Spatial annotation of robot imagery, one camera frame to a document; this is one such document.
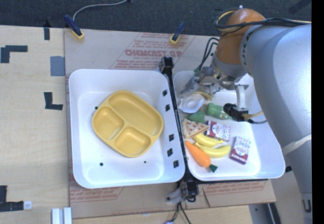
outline cardboard box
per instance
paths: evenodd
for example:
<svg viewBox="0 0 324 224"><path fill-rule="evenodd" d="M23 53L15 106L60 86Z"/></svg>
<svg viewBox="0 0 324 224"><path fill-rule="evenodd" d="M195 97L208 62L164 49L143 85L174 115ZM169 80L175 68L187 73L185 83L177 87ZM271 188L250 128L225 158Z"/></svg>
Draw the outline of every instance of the cardboard box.
<svg viewBox="0 0 324 224"><path fill-rule="evenodd" d="M65 73L67 99L67 131L69 142L69 192L73 218L111 216L175 210L166 203L166 195L176 183L86 189L76 183L72 172L68 79L77 69L141 69L153 70L162 57L173 57L176 74L194 70L202 58L209 36L182 35L176 45L169 43L170 34L120 32L83 29L78 40L65 29ZM246 205L274 202L269 180L200 184L199 195L187 209Z"/></svg>

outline gray tape marking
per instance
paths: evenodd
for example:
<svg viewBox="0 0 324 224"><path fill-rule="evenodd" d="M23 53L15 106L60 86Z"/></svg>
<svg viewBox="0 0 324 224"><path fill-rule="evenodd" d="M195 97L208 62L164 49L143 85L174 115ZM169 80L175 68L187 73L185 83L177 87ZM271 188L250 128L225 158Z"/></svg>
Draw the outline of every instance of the gray tape marking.
<svg viewBox="0 0 324 224"><path fill-rule="evenodd" d="M51 76L65 76L65 58L62 56L51 56Z"/></svg>
<svg viewBox="0 0 324 224"><path fill-rule="evenodd" d="M44 28L44 40L50 40L50 29L48 27Z"/></svg>

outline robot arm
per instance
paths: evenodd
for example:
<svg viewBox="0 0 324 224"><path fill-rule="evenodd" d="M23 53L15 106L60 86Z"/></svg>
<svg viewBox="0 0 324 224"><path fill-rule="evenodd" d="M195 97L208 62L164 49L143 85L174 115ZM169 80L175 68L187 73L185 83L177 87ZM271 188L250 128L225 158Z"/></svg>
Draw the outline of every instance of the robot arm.
<svg viewBox="0 0 324 224"><path fill-rule="evenodd" d="M265 118L294 171L305 223L312 223L311 24L266 20L250 9L232 12L226 25L217 25L222 34L211 65L213 84L230 90L246 73L253 77ZM224 111L243 113L233 104Z"/></svg>

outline toy banana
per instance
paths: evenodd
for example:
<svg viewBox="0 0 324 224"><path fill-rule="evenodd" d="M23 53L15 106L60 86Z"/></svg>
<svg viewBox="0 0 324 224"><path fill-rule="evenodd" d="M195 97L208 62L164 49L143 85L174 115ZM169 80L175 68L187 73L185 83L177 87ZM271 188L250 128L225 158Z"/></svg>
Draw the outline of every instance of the toy banana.
<svg viewBox="0 0 324 224"><path fill-rule="evenodd" d="M207 147L216 146L217 144L223 143L222 139L216 139L212 137L207 137L204 134L200 133L192 137L194 141L198 142L200 145L204 145Z"/></svg>
<svg viewBox="0 0 324 224"><path fill-rule="evenodd" d="M200 145L198 142L195 143L195 146L199 147L202 151L204 151L210 158L220 158L227 155L231 147L229 145L224 145L218 148L211 148L207 146Z"/></svg>

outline yellow plate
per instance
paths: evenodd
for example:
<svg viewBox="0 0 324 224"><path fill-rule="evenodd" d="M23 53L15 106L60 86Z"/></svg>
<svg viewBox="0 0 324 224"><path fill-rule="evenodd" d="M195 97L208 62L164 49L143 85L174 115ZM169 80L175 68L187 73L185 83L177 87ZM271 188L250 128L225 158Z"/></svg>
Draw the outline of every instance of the yellow plate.
<svg viewBox="0 0 324 224"><path fill-rule="evenodd" d="M160 136L160 113L129 91L111 94L96 110L92 127L107 145L126 157L139 157Z"/></svg>

